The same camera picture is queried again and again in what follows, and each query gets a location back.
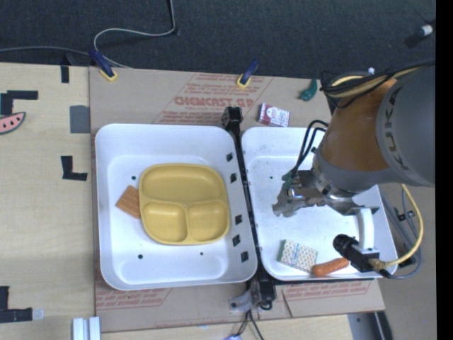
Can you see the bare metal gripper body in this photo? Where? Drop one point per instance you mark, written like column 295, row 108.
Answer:
column 311, row 190

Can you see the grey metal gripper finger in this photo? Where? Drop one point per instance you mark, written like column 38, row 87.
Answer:
column 285, row 193
column 283, row 209

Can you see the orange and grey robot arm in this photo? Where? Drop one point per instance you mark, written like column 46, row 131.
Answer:
column 357, row 144

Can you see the white plastic tray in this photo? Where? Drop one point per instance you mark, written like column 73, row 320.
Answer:
column 269, row 161
column 120, row 260

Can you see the white patterned packet green edge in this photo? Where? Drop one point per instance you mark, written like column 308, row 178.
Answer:
column 297, row 255

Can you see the orange sausage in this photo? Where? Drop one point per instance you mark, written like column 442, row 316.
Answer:
column 329, row 267

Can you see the red and white carton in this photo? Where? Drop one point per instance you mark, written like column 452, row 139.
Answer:
column 273, row 114

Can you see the green toy pepper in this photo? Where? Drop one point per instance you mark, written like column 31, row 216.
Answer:
column 308, row 91

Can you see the yellow divided plate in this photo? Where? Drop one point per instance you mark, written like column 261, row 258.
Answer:
column 184, row 197

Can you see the orange waffle biscuit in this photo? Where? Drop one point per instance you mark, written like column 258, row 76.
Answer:
column 128, row 201

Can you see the brown cardboard board red print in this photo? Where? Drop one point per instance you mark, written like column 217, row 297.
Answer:
column 148, row 97

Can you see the pink watermelon slice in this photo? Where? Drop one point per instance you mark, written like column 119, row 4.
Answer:
column 10, row 122

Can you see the black cylinder on white bracket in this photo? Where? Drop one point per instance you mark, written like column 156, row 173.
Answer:
column 355, row 251

